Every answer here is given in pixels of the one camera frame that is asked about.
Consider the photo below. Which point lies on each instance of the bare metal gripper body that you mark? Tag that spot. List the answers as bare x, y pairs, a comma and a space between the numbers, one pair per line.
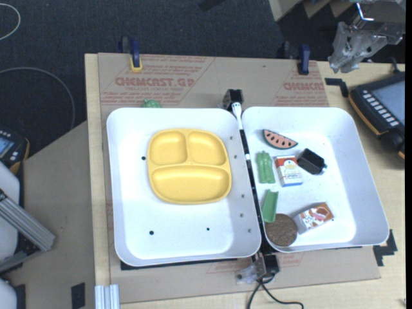
386, 31

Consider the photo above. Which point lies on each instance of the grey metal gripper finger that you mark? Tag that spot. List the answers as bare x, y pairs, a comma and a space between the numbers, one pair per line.
355, 53
340, 48

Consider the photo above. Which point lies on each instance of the red watermelon slice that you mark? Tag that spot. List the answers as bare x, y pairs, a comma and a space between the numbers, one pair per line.
277, 140

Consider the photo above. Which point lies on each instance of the black box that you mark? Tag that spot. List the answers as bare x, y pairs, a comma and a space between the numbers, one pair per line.
310, 161

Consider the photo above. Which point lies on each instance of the white plastic tray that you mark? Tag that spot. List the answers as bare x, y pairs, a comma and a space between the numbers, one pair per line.
180, 233
351, 185

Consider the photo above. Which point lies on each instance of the red and white carton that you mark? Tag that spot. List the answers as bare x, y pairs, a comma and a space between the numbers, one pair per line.
288, 172

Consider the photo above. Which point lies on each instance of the thin black and white rod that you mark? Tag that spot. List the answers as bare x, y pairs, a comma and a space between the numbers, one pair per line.
246, 153

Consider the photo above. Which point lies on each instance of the green asparagus bunch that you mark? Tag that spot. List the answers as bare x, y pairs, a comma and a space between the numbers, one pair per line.
265, 169

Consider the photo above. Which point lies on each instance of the brown cardboard board red print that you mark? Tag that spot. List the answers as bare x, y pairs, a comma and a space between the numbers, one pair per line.
199, 76

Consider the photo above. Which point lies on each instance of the orange and white carton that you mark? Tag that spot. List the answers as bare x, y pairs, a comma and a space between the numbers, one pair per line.
313, 219

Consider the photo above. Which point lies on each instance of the green celery stick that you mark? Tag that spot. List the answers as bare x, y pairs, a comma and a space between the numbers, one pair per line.
269, 206

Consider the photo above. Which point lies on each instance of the brown round biscuit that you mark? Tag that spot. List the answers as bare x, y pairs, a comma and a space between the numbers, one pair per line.
281, 230

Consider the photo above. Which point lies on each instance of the green round toy vegetable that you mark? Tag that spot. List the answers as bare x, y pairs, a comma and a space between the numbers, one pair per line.
151, 104

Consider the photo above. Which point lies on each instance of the yellow divided plate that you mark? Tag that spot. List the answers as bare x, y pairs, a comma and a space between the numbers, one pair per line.
190, 179

